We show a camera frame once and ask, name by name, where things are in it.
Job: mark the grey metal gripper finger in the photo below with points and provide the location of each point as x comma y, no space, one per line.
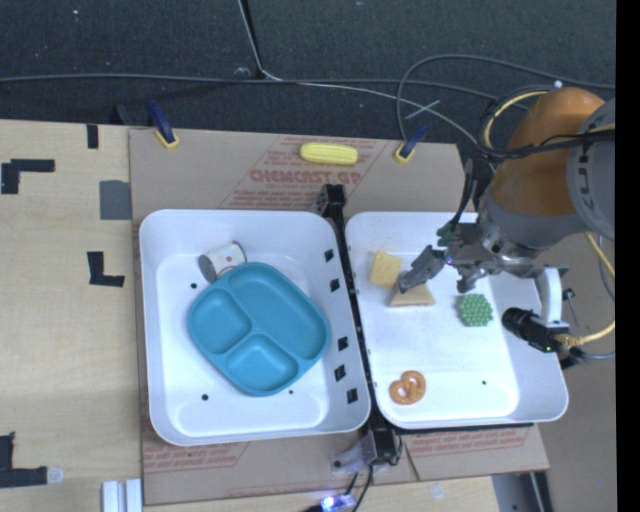
467,281
419,274

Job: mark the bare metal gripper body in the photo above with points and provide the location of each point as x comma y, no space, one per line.
472,250

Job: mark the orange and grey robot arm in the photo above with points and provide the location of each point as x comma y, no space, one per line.
542,170

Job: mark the tan triangular bread slice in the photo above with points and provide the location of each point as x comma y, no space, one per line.
417,297

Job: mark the green grapes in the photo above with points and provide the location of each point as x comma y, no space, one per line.
475,309

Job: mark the yellow cheese slice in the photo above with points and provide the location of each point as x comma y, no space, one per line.
384,270

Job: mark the white plastic tray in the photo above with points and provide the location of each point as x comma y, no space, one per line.
250,325
450,350

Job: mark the thin black rod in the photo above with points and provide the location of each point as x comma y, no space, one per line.
352,300

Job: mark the orange pretzel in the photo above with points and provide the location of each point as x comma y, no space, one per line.
407,387

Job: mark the yellow corn cob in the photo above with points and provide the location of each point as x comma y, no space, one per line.
328,153

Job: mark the blue divided plate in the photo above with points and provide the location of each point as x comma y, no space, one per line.
257,327

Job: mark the brown cardboard board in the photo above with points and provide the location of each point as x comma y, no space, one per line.
280,170

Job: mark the small white can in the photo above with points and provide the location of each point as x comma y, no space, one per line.
222,260

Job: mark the black cylinder on white bracket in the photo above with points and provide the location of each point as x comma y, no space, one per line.
537,320

